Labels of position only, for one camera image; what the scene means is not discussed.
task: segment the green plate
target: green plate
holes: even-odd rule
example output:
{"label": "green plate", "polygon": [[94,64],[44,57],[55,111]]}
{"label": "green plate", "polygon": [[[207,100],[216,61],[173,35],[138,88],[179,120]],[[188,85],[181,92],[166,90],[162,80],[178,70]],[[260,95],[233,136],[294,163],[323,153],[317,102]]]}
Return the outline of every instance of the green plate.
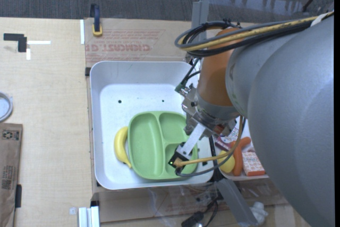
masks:
{"label": "green plate", "polygon": [[[133,170],[141,177],[153,180],[178,179],[175,168],[168,164],[175,149],[188,136],[184,115],[176,112],[143,112],[135,115],[129,124],[127,141]],[[191,159],[197,159],[197,146]],[[197,164],[185,166],[182,173],[192,173]]]}

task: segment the lemon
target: lemon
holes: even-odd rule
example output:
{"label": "lemon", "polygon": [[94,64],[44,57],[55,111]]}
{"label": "lemon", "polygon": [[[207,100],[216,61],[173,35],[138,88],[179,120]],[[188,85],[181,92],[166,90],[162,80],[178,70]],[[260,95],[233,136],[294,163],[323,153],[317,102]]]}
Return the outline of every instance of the lemon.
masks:
{"label": "lemon", "polygon": [[[226,153],[225,150],[222,150],[220,154],[224,154]],[[221,163],[223,160],[225,160],[226,157],[223,157],[223,158],[220,158],[217,160],[218,163]],[[227,162],[225,162],[222,166],[219,167],[220,170],[222,170],[224,173],[230,173],[233,168],[235,166],[235,159],[234,159],[234,156],[232,155],[228,160]]]}

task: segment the yellow and black clamp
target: yellow and black clamp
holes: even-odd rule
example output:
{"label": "yellow and black clamp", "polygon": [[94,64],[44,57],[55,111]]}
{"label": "yellow and black clamp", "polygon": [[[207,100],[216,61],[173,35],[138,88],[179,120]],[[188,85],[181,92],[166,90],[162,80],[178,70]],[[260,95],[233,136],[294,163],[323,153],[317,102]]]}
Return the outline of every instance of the yellow and black clamp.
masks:
{"label": "yellow and black clamp", "polygon": [[95,21],[92,25],[93,36],[99,37],[103,35],[103,28],[100,24],[99,6],[97,4],[91,4],[90,17],[94,17]]}

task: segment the orange carrot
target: orange carrot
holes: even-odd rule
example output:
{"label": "orange carrot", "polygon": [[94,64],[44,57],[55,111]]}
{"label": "orange carrot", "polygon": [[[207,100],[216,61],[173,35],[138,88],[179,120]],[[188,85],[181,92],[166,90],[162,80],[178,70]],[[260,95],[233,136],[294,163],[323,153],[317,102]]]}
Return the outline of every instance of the orange carrot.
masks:
{"label": "orange carrot", "polygon": [[[238,146],[234,150],[234,159],[235,159],[235,166],[233,168],[234,176],[240,176],[243,169],[243,157],[242,157],[242,148],[248,144],[250,144],[251,139],[250,137],[243,137],[241,138]],[[231,142],[231,147],[235,145],[236,141]]]}

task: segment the white tray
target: white tray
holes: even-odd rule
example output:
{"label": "white tray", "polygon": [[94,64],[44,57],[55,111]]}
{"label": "white tray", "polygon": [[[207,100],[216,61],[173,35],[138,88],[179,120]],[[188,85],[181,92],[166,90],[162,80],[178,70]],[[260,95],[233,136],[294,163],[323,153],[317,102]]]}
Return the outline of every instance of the white tray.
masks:
{"label": "white tray", "polygon": [[[173,111],[185,114],[181,106],[183,96],[175,91],[175,87],[190,67],[191,65],[184,62],[126,61],[104,61],[92,67],[90,83],[95,175],[101,186],[120,190],[198,184],[210,180],[212,171],[176,180],[147,180],[118,161],[114,155],[115,134],[121,127],[129,125],[135,114],[144,111]],[[197,81],[198,77],[191,78],[194,86]],[[197,147],[199,158],[211,156],[208,138],[204,137],[198,141]],[[195,172],[211,167],[211,161],[204,166],[200,163]]]}

